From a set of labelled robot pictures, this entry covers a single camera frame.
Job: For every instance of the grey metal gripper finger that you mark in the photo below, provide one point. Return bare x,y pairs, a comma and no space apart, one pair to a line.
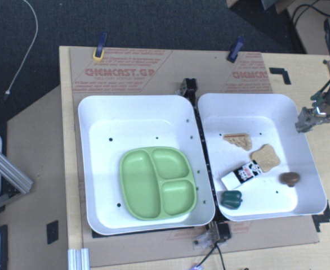
308,112
303,125

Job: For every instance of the tan bread slice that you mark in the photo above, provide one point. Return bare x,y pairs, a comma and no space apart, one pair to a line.
266,157

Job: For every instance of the brown mushroom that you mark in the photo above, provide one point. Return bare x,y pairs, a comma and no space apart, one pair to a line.
289,178

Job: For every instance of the black and white milk carton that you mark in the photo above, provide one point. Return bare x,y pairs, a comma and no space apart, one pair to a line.
244,174

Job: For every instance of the white plastic tray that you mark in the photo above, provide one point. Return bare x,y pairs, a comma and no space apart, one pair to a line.
266,201
103,162

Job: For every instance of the thin black rod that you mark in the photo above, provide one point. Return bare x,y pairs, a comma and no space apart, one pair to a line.
204,148

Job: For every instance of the dark green bell pepper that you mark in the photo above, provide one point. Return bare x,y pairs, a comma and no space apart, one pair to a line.
231,199

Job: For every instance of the brown cardboard board red print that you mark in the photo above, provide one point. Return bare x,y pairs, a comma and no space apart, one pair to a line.
142,77

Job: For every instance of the green divided plate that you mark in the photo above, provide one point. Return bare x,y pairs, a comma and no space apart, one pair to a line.
138,183

